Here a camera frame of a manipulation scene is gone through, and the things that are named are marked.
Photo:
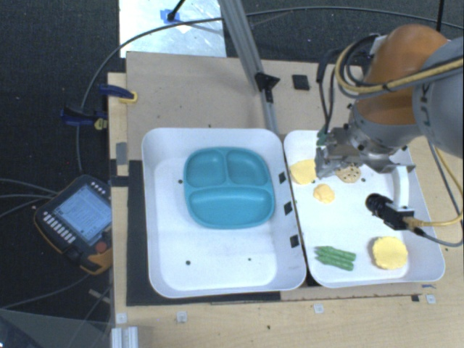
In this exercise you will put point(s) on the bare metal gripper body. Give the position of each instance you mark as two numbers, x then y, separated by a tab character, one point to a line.
344	147

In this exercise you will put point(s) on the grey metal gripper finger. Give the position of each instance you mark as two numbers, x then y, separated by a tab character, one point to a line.
325	165

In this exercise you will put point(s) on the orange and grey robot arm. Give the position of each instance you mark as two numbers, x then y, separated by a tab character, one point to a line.
402	71

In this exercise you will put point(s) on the pale yellow round slice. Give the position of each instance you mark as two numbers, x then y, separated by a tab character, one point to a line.
302	172

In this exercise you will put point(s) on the brown dotted biscuit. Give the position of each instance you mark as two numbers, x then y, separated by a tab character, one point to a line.
348	175

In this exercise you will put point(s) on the small yellow lump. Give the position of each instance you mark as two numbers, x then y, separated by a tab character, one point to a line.
323	193

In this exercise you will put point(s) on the white plastic tray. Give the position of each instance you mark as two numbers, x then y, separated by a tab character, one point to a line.
348	227
217	259

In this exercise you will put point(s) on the black block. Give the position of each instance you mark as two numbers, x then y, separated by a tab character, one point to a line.
301	82

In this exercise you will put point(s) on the green asparagus bundle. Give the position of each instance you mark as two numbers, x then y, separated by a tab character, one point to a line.
335	257

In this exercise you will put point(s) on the blue divided plate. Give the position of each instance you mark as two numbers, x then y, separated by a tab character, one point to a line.
228	201

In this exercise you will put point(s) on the large yellow round disc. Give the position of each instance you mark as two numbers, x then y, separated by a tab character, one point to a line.
389	253

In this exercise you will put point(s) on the brown cardboard board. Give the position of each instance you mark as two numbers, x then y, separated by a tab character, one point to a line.
195	96

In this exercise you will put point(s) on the black cylinder on white bracket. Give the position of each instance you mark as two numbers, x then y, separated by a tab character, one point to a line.
389	214

